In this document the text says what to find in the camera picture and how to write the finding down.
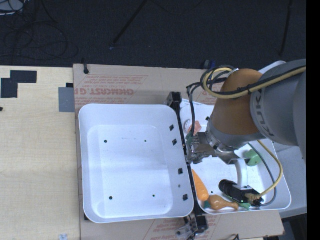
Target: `cardboard sheet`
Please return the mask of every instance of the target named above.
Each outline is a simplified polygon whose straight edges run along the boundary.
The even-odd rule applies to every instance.
[[[182,218],[151,219],[107,224],[85,220],[82,198],[82,167],[79,136],[79,111],[86,104],[164,104],[170,92],[181,92],[188,99],[186,86],[198,82],[204,73],[200,69],[152,68],[114,65],[73,66],[74,105],[77,138],[79,207],[81,238],[84,240],[162,240],[178,239],[175,230],[184,225]],[[214,105],[216,99],[201,88],[193,94],[198,103]],[[241,214],[207,215],[209,229],[196,239],[240,239],[284,234],[284,227],[276,210]]]

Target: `black floor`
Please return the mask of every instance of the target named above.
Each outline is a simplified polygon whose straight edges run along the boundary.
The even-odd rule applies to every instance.
[[[0,65],[261,69],[306,58],[307,0],[20,0],[0,10]]]

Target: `white object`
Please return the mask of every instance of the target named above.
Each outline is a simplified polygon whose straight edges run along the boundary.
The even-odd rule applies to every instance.
[[[206,105],[206,106],[194,106],[194,113],[195,113],[195,121],[199,121],[201,125],[200,132],[205,132],[207,130],[208,121],[206,120],[207,117],[210,117],[213,110],[213,105]],[[180,111],[181,123],[184,125],[185,122],[188,122],[192,119],[191,108],[190,106],[185,106]],[[275,156],[277,156],[274,145],[271,140],[265,139],[262,141],[267,148],[269,148]],[[277,162],[271,157],[271,155],[257,142],[253,141],[250,142],[252,146],[261,154],[265,162],[270,168],[270,171],[273,175],[274,180],[276,180],[279,176],[279,165]],[[247,144],[244,147],[235,151],[235,154],[240,158],[245,158],[245,152],[251,150],[252,148]],[[226,201],[230,201],[219,189],[219,183],[222,180],[229,180],[238,184],[238,172],[236,165],[227,165],[218,157],[207,157],[203,159],[203,162],[198,164],[191,164],[191,168],[199,175],[201,180],[203,181],[204,185],[206,186],[210,195],[219,195],[223,197]],[[247,181],[247,184],[262,193],[267,188],[269,188],[273,182],[271,176],[268,173],[265,165],[260,162],[256,166],[247,166],[247,175],[245,179],[240,179],[241,181]],[[249,210],[243,207],[239,207],[238,210],[234,210],[231,207],[226,207],[221,210],[213,210],[211,208],[206,208],[203,201],[198,200],[199,205],[203,208],[203,210],[208,214],[229,214],[229,213],[242,213],[242,212],[252,212],[255,210],[284,210],[287,209],[291,204],[291,194],[288,188],[287,181],[285,176],[282,175],[281,181],[276,187],[277,194],[275,200],[267,206],[261,206],[260,208],[250,208]],[[274,196],[274,191],[271,190],[265,196],[263,196],[264,202],[269,202]]]
[[[88,104],[79,112],[83,208],[95,223],[188,216],[194,208],[176,112]]]

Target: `toy carrot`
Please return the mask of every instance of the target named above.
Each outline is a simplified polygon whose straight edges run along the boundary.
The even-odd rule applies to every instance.
[[[196,196],[200,201],[207,201],[209,199],[209,192],[205,184],[193,169],[192,169],[192,175],[193,175],[193,180],[195,185]]]

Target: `light wood surface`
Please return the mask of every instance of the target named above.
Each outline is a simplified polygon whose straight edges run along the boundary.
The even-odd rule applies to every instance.
[[[72,68],[0,66],[37,71],[18,98],[0,98],[0,239],[80,239],[75,114],[59,112],[59,87]]]

